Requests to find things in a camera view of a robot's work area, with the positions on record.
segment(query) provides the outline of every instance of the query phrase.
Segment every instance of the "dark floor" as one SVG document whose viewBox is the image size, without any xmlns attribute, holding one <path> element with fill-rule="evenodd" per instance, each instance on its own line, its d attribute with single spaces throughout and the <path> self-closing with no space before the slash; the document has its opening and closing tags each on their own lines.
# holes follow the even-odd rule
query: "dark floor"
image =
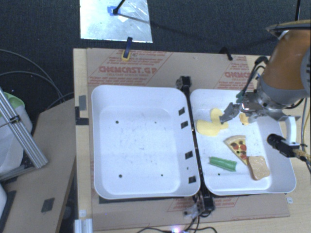
<svg viewBox="0 0 311 233">
<path fill-rule="evenodd" d="M 297 0 L 147 0 L 153 43 L 138 50 L 270 55 L 277 39 L 265 27 L 293 21 Z M 123 42 L 82 40 L 79 0 L 0 0 L 0 49 L 39 64 L 63 94 L 73 91 L 73 48 L 124 48 Z M 311 0 L 301 1 L 300 19 L 310 19 Z M 27 61 L 0 52 L 0 87 L 21 98 L 32 121 L 58 96 Z"/>
</svg>

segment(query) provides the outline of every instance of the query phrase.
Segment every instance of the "toy pizza slice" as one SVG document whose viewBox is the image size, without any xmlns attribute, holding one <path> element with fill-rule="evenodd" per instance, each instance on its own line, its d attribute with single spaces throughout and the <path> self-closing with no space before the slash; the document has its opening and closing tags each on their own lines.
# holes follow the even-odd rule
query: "toy pizza slice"
<svg viewBox="0 0 311 233">
<path fill-rule="evenodd" d="M 235 135 L 225 140 L 225 144 L 232 150 L 232 152 L 247 165 L 247 147 L 245 142 L 245 135 Z"/>
</svg>

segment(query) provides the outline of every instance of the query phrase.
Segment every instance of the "black rod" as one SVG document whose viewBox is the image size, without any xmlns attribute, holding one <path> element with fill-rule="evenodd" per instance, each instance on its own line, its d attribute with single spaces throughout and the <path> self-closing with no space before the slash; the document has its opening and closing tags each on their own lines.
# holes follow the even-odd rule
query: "black rod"
<svg viewBox="0 0 311 233">
<path fill-rule="evenodd" d="M 301 0 L 297 0 L 295 21 L 298 21 L 298 20 L 299 20 L 299 14 L 300 14 L 300 3 L 301 3 Z"/>
<path fill-rule="evenodd" d="M 118 14 L 119 9 L 120 9 L 120 7 L 122 6 L 122 4 L 123 4 L 124 2 L 125 2 L 125 0 L 122 0 L 122 1 L 119 3 L 119 5 L 118 5 L 115 9 L 112 10 L 112 13 L 113 13 L 114 15 L 117 15 L 117 14 Z"/>
</svg>

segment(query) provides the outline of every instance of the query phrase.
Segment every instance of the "empty white tray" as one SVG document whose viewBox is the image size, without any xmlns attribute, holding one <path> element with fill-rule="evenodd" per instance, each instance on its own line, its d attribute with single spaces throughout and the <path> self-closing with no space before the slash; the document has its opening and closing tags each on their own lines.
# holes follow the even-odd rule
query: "empty white tray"
<svg viewBox="0 0 311 233">
<path fill-rule="evenodd" d="M 200 188 L 187 100 L 175 88 L 92 92 L 94 185 L 105 199 L 192 196 Z"/>
<path fill-rule="evenodd" d="M 190 100 L 194 121 L 210 121 L 213 108 L 224 111 L 234 102 L 238 91 L 198 89 L 192 92 Z M 245 195 L 259 193 L 287 193 L 294 190 L 296 179 L 289 158 L 281 155 L 266 141 L 268 135 L 282 135 L 280 125 L 270 117 L 260 117 L 257 122 L 243 126 L 237 116 L 229 121 L 229 128 L 221 130 L 216 137 L 196 132 L 204 180 L 207 188 L 216 195 Z M 245 135 L 247 155 L 264 156 L 270 176 L 253 180 L 249 168 L 227 147 L 224 140 L 233 135 Z M 215 156 L 237 162 L 236 172 L 230 172 L 209 164 Z"/>
</svg>

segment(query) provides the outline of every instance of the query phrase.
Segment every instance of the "silver metal sheet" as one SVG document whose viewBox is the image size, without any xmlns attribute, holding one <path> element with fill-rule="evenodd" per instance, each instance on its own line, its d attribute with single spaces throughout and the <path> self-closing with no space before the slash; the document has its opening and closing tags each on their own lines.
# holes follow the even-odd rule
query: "silver metal sheet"
<svg viewBox="0 0 311 233">
<path fill-rule="evenodd" d="M 152 43 L 147 0 L 126 0 L 119 15 L 112 8 L 121 0 L 80 0 L 82 39 Z"/>
</svg>

